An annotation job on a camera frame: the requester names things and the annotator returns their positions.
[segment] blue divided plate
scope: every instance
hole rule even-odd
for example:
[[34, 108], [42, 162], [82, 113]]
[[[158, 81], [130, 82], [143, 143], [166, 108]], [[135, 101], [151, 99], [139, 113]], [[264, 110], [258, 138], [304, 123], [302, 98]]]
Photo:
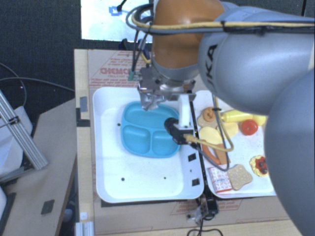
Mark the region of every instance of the blue divided plate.
[[140, 102], [129, 103], [122, 117], [122, 142], [129, 152], [148, 157], [171, 157], [180, 148], [164, 128], [166, 119], [178, 119], [171, 107], [159, 105], [157, 109], [145, 111]]

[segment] toy tomato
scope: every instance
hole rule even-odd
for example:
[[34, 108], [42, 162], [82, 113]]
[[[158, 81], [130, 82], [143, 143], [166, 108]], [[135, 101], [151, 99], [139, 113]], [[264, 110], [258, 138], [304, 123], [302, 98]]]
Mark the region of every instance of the toy tomato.
[[258, 124], [252, 119], [246, 120], [242, 123], [241, 130], [244, 135], [251, 136], [257, 132]]

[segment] cardboard box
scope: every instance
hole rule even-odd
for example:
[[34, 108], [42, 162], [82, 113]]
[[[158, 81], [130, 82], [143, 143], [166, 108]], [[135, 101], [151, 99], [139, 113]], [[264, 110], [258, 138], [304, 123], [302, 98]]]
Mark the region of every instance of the cardboard box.
[[[82, 97], [82, 92], [79, 95], [81, 96], [80, 102], [82, 102], [82, 105], [80, 105], [81, 108], [86, 108], [87, 106], [84, 106], [84, 104], [90, 102], [95, 235], [194, 227], [195, 223], [188, 221], [186, 214], [197, 208], [195, 200], [112, 205], [102, 202], [99, 198], [95, 188], [95, 145], [93, 140], [93, 103], [91, 99], [93, 93], [99, 87], [135, 87], [137, 83], [127, 81], [128, 70], [132, 59], [131, 52], [77, 50], [75, 58], [79, 59], [79, 56], [83, 53], [87, 57], [87, 60], [80, 59], [80, 61], [86, 62], [86, 67], [88, 67], [89, 94], [86, 95], [88, 100], [81, 100], [84, 98]], [[144, 65], [144, 62], [140, 60], [137, 69]], [[197, 77], [196, 80], [197, 83], [194, 91], [205, 89], [200, 77]], [[218, 199], [217, 204], [219, 213], [213, 220], [205, 221], [204, 225], [289, 219], [276, 196], [230, 200]]]

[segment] blue plastic part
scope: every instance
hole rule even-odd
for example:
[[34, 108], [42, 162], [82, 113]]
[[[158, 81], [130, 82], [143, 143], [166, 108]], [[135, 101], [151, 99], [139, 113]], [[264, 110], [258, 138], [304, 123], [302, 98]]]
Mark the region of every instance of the blue plastic part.
[[145, 111], [140, 102], [129, 103], [122, 116], [122, 143], [129, 152], [165, 158], [177, 153], [180, 145], [173, 141], [164, 128], [166, 119], [178, 119], [178, 113], [171, 107], [159, 105], [157, 109]]

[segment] wooden surface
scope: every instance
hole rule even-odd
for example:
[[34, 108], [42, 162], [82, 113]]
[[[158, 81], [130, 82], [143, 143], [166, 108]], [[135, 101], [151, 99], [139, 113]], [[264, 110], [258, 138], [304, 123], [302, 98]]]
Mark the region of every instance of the wooden surface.
[[[75, 78], [76, 78], [76, 107], [80, 107], [80, 97], [89, 97], [88, 88], [88, 58], [87, 50], [75, 50]], [[89, 112], [81, 113], [81, 118], [89, 119]], [[93, 178], [91, 163], [91, 135], [90, 128], [77, 129], [78, 136], [78, 179], [79, 179], [79, 209], [80, 213], [86, 212], [88, 217], [80, 219], [80, 222], [94, 220], [93, 206]], [[290, 220], [259, 222], [249, 224], [235, 224], [204, 229], [218, 228], [224, 236], [300, 236], [294, 224]], [[113, 236], [186, 236], [189, 228], [135, 232], [124, 234], [112, 234]], [[203, 235], [219, 235], [218, 232], [204, 233]]]
[[[59, 235], [75, 169], [74, 108], [71, 100], [40, 115], [33, 140], [49, 164], [4, 188], [6, 194], [16, 193], [4, 236]], [[52, 212], [41, 215], [44, 202], [50, 200]]]

